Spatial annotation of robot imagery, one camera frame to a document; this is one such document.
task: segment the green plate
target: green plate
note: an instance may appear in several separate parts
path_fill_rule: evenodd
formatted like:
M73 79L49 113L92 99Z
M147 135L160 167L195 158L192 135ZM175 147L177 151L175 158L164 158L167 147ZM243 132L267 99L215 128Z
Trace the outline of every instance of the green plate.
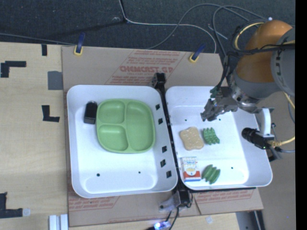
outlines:
M109 99L97 109L96 130L100 145L111 152L141 153L155 143L150 107L130 99Z

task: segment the toy bread slice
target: toy bread slice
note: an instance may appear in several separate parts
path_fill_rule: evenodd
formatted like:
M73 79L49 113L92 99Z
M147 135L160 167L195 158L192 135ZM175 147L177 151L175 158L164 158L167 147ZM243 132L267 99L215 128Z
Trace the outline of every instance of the toy bread slice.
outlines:
M179 135L186 150L201 149L204 146L196 127L182 130Z

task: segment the small carton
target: small carton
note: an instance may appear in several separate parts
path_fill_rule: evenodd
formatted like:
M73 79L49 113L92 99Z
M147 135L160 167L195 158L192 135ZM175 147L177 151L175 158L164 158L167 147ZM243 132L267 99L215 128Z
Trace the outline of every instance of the small carton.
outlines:
M181 160L181 169L185 182L196 182L201 180L201 172L197 166L196 157L183 157Z

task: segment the black tape mark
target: black tape mark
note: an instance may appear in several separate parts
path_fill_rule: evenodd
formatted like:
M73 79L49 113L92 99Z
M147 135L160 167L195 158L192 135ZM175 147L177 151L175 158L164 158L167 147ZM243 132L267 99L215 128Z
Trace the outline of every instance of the black tape mark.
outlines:
M59 122L59 117L50 117L50 106L49 105L42 105L43 109L43 121L49 122Z
M23 209L7 209L6 208L6 195L8 193L0 194L0 218L22 217Z
M42 44L42 56L47 56L47 45Z
M10 73L10 67L26 67L26 61L5 61L0 66L0 78L8 78Z
M49 71L48 76L48 90L63 90L63 77L59 71Z
M27 66L27 62L26 61L13 61L13 60L8 60L5 61L5 64L8 67L26 67Z
M0 78L8 78L9 73L10 73L10 68L5 63L1 63Z

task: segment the black cable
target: black cable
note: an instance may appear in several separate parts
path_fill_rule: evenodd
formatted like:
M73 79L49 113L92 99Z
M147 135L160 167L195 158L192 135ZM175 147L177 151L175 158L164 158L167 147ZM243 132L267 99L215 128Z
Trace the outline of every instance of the black cable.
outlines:
M173 227L173 225L174 225L174 223L175 223L175 221L176 221L178 215L179 215L179 207L177 207L177 213L176 213L176 215L175 215L175 218L174 218L174 220L173 220L173 223L172 223L171 227L170 227L168 230L171 230L171 229L172 229L172 227Z
M237 6L226 5L226 6L221 6L220 8L218 8L218 9L214 12L214 14L213 14L213 17L212 17L212 26L213 26L213 30L214 30L214 33L215 33L215 37L216 37L216 39L217 39L217 42L218 42L218 44L219 44L219 46L220 46L220 48L221 48L222 53L223 53L224 56L226 56L226 52L225 52L225 50L224 50L224 48L223 48L223 45L222 45L222 43L221 43L220 37L219 37L219 35L218 35L218 33L217 33L216 26L215 26L215 16L216 16L216 14L218 13L218 11L220 11L221 9L225 9L225 10L227 10L227 11L229 11L229 12L234 13L235 15L239 16L239 17L242 18L242 19L244 19L244 20L246 20L246 21L249 21L249 19L245 18L245 17L242 16L241 14L236 13L236 12L234 12L233 10L230 10L230 9L228 9L228 8L233 8L233 9L242 10L242 11L247 12L247 13L249 13L249 14L251 14L251 15L256 16L256 17L265 19L264 17L262 17L262 16L260 16L260 15L257 15L257 14L255 14L255 13L253 13L253 12L250 12L250 11L248 11L248 10L245 10L245 9L240 8L240 7L237 7Z
M263 24L266 23L268 20L266 19L257 19L257 20L251 20L249 22L247 22L245 25L241 26L241 27L237 27L232 40L231 40L231 46L232 48L240 54L243 55L252 55L252 54L256 54L256 53L262 53L262 52L270 52L270 51L277 51L277 50L286 50L286 49L294 49L295 48L295 43L281 43L279 45L273 45L273 44L268 44L268 45L264 45L261 48L254 48L254 49L248 49L248 50L242 50L238 47L238 39L239 37L242 35L242 33L248 29L251 26L257 26L259 24Z
M235 52L228 52L226 57L224 58L224 63L223 63L223 72L222 72L222 76L221 79L219 81L219 83L215 86L215 89L218 91L224 81L224 78L226 78L226 80L228 81L228 76L232 73L233 69L230 68L230 64L229 64L229 58L230 56L234 56L238 58L237 53Z
M190 199L190 203L187 205L187 208L191 208L192 204L193 204L193 194L191 194L191 199Z
M167 218L165 219L165 221L169 220L169 217L171 216L172 212L173 212L172 210L169 212L169 214L168 214Z
M278 151L278 152L284 152L284 153L293 153L293 152L295 152L295 149L294 150L285 150L285 149L282 149L280 147L275 147L275 150Z
M19 37L19 38L31 39L31 40L42 41L42 42L63 44L63 45L75 45L75 44L69 44L69 43L64 43L64 42L60 42L60 41L54 41L54 40L48 40L48 39L42 39L42 38L35 38L35 37L30 37L30 36L20 36L20 35L15 35L15 34L8 34L8 33L0 33L0 36Z

